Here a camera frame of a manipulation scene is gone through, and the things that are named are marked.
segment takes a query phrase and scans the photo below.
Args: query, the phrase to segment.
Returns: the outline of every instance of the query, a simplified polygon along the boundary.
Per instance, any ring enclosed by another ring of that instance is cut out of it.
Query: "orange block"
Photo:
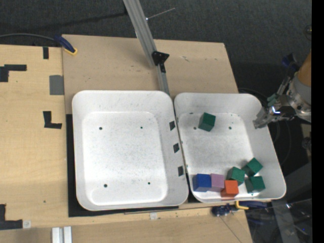
[[[225,180],[224,189],[221,190],[223,198],[234,198],[238,194],[238,182],[236,180]]]

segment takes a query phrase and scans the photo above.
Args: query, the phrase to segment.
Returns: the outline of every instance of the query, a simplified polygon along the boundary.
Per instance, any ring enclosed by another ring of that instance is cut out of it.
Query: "cube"
[[[263,166],[254,157],[241,169],[247,174],[247,176],[251,177],[251,176],[255,176],[255,174],[259,172],[262,168]]]
[[[216,116],[204,112],[204,114],[200,117],[198,128],[209,132],[214,127],[215,120]]]
[[[265,189],[262,176],[252,176],[245,180],[248,193],[261,192]]]
[[[221,190],[221,197],[233,199],[238,194],[238,183],[236,180],[225,180],[224,189]]]
[[[211,176],[207,174],[197,174],[192,178],[192,187],[195,192],[207,192],[212,187]]]
[[[220,192],[225,188],[224,185],[224,176],[219,174],[211,174],[212,188],[210,191]]]
[[[227,180],[236,180],[238,182],[238,185],[241,185],[244,183],[244,176],[245,172],[242,169],[239,169],[237,167],[232,167],[227,172]]]

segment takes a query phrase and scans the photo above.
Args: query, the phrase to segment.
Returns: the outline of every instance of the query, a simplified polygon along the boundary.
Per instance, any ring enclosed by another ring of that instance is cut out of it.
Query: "blue block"
[[[207,192],[212,187],[210,175],[197,174],[192,178],[192,186],[195,192]]]

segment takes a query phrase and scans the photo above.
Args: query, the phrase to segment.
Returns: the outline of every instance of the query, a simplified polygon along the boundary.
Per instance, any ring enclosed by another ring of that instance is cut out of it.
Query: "empty white tray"
[[[226,177],[232,167],[241,168],[256,158],[263,168],[266,189],[247,193],[240,185],[235,200],[271,200],[286,193],[286,183],[273,147],[268,127],[255,129],[253,120],[261,109],[259,100],[249,94],[182,93],[175,98],[175,111],[186,168],[192,190],[192,177],[198,173]],[[203,113],[216,116],[210,132],[198,129]],[[201,202],[222,201],[219,192],[193,192]]]
[[[188,185],[171,98],[81,91],[72,101],[76,196],[87,210],[177,206]]]

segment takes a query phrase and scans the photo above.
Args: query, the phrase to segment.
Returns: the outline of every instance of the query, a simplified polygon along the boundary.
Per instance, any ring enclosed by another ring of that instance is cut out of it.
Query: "green block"
[[[255,176],[255,174],[259,172],[262,168],[263,166],[254,157],[244,167],[242,167],[242,170],[247,174],[247,176],[251,177]]]
[[[204,112],[204,114],[200,117],[198,128],[209,132],[214,127],[215,120],[216,116]]]
[[[265,189],[262,176],[252,176],[245,180],[248,193],[261,192]]]
[[[232,167],[228,172],[227,172],[227,180],[236,180],[238,185],[241,185],[244,183],[244,175],[245,172],[242,169],[239,169],[237,167]]]

